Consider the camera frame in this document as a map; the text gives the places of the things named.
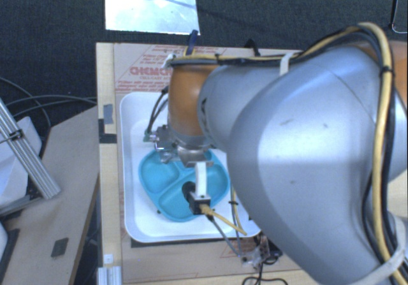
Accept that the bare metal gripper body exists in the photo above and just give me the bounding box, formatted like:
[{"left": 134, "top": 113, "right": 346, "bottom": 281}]
[{"left": 150, "top": 125, "right": 214, "bottom": 169}]

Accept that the blue divided plate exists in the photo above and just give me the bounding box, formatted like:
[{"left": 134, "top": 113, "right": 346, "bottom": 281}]
[{"left": 138, "top": 149, "right": 231, "bottom": 223}]

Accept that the white plastic tray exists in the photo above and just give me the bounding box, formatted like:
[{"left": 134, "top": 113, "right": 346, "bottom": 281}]
[{"left": 119, "top": 91, "right": 262, "bottom": 244}]

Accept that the brown cardboard board red print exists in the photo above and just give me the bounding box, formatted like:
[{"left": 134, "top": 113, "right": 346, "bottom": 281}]
[{"left": 113, "top": 43, "right": 304, "bottom": 281}]

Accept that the black cylinder on white bracket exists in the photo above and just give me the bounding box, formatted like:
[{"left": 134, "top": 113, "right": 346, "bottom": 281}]
[{"left": 181, "top": 161, "right": 212, "bottom": 216}]

